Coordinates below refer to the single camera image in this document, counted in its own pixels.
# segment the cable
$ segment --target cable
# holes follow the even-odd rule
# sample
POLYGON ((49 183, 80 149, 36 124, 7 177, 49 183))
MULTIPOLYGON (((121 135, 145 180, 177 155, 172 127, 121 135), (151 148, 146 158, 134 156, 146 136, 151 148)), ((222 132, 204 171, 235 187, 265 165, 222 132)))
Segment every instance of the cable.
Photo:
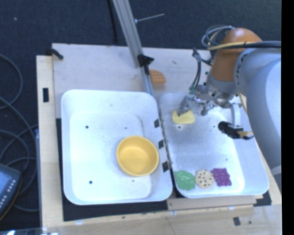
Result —
POLYGON ((201 56, 196 48, 193 48, 192 56, 197 60, 197 73, 192 85, 189 88, 190 94, 194 94, 195 90, 197 89, 201 74, 201 56))
POLYGON ((250 140, 250 139, 254 138, 252 131, 248 131, 248 132, 247 131, 237 131, 237 134, 239 134, 240 138, 244 139, 244 140, 250 140))
MULTIPOLYGON (((36 158, 34 157, 29 157, 31 160, 36 160, 36 158)), ((21 160, 25 160, 27 159, 27 157, 24 157, 24 158, 18 158, 18 159, 15 159, 13 161, 11 161, 10 163, 6 164, 7 166, 10 166, 12 164, 15 164, 21 160)), ((33 173, 31 179, 29 180, 29 182, 27 183, 27 185, 19 192, 18 194, 18 197, 21 196, 22 194, 24 194, 24 192, 30 187, 30 185, 32 184, 32 182, 34 181, 35 177, 37 175, 37 168, 35 168, 35 172, 33 173)), ((39 211, 39 208, 25 208, 25 207, 21 207, 17 204, 14 204, 13 205, 15 208, 21 210, 21 211, 24 211, 24 212, 38 212, 39 211)))
POLYGON ((27 153, 27 161, 26 161, 26 165, 23 169, 23 172, 27 169, 28 167, 28 164, 29 164, 29 148, 28 146, 26 145, 26 143, 20 139, 20 137, 18 137, 17 135, 13 134, 12 132, 9 132, 9 131, 3 131, 3 130, 0 130, 0 133, 3 133, 3 134, 6 134, 6 135, 10 135, 10 136, 13 136, 14 138, 16 138, 18 141, 21 142, 21 144, 24 146, 25 150, 26 150, 26 153, 27 153))
POLYGON ((240 100, 244 108, 244 111, 247 113, 246 97, 242 93, 239 93, 239 96, 240 96, 240 100))
POLYGON ((263 41, 263 42, 235 42, 223 45, 208 47, 208 50, 216 49, 233 49, 233 48, 281 48, 280 41, 263 41))
MULTIPOLYGON (((9 63, 13 68, 14 70, 17 72, 18 74, 18 77, 20 79, 20 85, 19 85, 19 90, 16 94, 16 96, 11 100, 11 101, 7 101, 6 99, 4 99, 3 97, 0 96, 0 101, 4 104, 3 106, 0 106, 0 110, 3 110, 5 108, 10 108, 11 110, 14 111, 14 113, 16 113, 16 115, 23 121, 23 123, 25 124, 26 126, 26 129, 22 132, 20 132, 18 135, 16 134, 13 134, 12 132, 9 132, 9 131, 5 131, 5 130, 0 130, 0 133, 1 134, 5 134, 5 135, 9 135, 11 136, 13 139, 5 146, 5 148, 2 150, 2 152, 0 153, 0 162, 2 160, 2 158, 4 157, 6 151, 8 150, 8 148, 16 141, 18 140, 25 148, 25 151, 26 151, 26 154, 27 156, 26 157, 21 157, 21 158, 17 158, 13 161, 10 161, 7 166, 10 166, 14 163, 17 163, 19 161, 23 161, 23 160, 26 160, 26 163, 24 165, 24 168, 22 170, 22 175, 24 175, 25 171, 27 170, 28 168, 28 165, 29 165, 29 161, 30 160, 35 160, 36 158, 34 157, 31 157, 30 156, 30 152, 29 152, 29 148, 27 146, 27 144, 21 139, 20 136, 22 136, 23 134, 29 132, 31 137, 32 137, 32 140, 34 142, 34 144, 36 144, 36 137, 34 135, 34 132, 33 132, 33 128, 36 128, 37 125, 33 125, 33 126, 30 126, 28 124, 28 122, 26 121, 26 119, 23 117, 23 115, 12 105, 14 102, 16 102, 16 100, 18 100, 18 98, 20 97, 21 93, 22 93, 22 90, 23 90, 23 77, 22 77, 22 74, 19 70, 19 68, 9 59, 7 58, 6 56, 0 54, 0 59, 2 59, 3 61, 9 63)), ((30 185, 32 184, 32 182, 34 181, 35 177, 37 175, 37 167, 35 167, 35 171, 34 173, 32 174, 29 182, 27 183, 27 185, 25 185, 25 187, 19 192, 18 196, 21 196, 22 194, 25 193, 26 190, 28 190, 28 188, 30 187, 30 185)), ((28 208, 24 208, 24 207, 21 207, 19 205, 14 205, 16 208, 22 210, 22 211, 25 211, 25 212, 36 212, 38 211, 39 209, 28 209, 28 208)))
POLYGON ((261 41, 261 42, 235 42, 228 44, 220 44, 215 41, 217 36, 222 32, 235 29, 230 25, 214 25, 209 27, 203 37, 201 38, 201 44, 209 51, 217 49, 233 49, 233 48, 281 48, 280 41, 261 41))

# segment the aluminum rod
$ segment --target aluminum rod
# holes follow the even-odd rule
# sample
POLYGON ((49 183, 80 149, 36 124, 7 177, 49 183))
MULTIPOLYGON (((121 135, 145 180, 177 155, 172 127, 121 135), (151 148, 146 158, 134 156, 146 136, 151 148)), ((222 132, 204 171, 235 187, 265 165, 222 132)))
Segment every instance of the aluminum rod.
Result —
POLYGON ((139 23, 139 22, 142 22, 142 21, 146 21, 146 20, 150 20, 150 19, 154 19, 154 18, 158 18, 158 17, 162 17, 164 16, 165 14, 162 13, 162 14, 158 14, 158 15, 155 15, 155 16, 151 16, 151 17, 147 17, 147 18, 141 18, 141 19, 135 19, 135 23, 139 23))
MULTIPOLYGON (((122 27, 122 31, 124 37, 126 39, 126 43, 130 49, 130 53, 132 55, 132 59, 134 62, 134 66, 136 68, 140 67, 138 62, 138 56, 143 54, 142 44, 137 32, 135 19, 133 17, 133 13, 128 0, 112 0, 116 12, 118 14, 118 18, 122 27)), ((153 88, 150 80, 150 76, 145 74, 144 69, 141 68, 145 91, 150 95, 154 96, 153 88)))

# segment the yellow sponge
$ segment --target yellow sponge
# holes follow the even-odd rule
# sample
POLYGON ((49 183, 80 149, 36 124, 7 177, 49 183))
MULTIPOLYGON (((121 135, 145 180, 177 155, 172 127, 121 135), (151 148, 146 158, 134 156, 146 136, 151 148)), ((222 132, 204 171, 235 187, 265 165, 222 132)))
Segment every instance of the yellow sponge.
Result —
POLYGON ((189 124, 195 122, 195 116, 191 110, 188 110, 186 113, 183 113, 180 116, 177 114, 177 111, 174 111, 172 113, 172 120, 177 124, 189 124))

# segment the black tape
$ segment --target black tape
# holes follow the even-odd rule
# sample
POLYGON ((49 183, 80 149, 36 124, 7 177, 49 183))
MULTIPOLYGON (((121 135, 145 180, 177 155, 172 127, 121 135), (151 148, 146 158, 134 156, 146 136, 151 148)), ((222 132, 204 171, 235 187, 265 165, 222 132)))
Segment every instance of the black tape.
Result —
POLYGON ((233 221, 234 221, 234 225, 235 226, 241 225, 241 221, 240 221, 240 218, 239 217, 234 217, 233 218, 233 221))
POLYGON ((43 102, 49 102, 49 89, 43 88, 43 102))
POLYGON ((159 143, 158 143, 158 147, 159 147, 159 149, 161 149, 163 146, 164 146, 164 142, 163 142, 163 140, 159 141, 159 143))
POLYGON ((159 120, 158 119, 154 122, 154 125, 155 125, 155 128, 157 128, 157 127, 160 126, 160 123, 159 123, 159 120))
POLYGON ((165 161, 162 163, 163 172, 166 172, 169 169, 169 163, 168 161, 165 161))

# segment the purple toy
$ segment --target purple toy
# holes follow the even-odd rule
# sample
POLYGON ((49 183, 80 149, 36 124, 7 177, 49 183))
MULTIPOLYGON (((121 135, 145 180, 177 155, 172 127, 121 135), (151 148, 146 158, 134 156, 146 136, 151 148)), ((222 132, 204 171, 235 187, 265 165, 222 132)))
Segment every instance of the purple toy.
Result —
POLYGON ((227 173, 226 168, 214 168, 211 173, 218 186, 231 186, 232 182, 230 180, 230 174, 227 173))

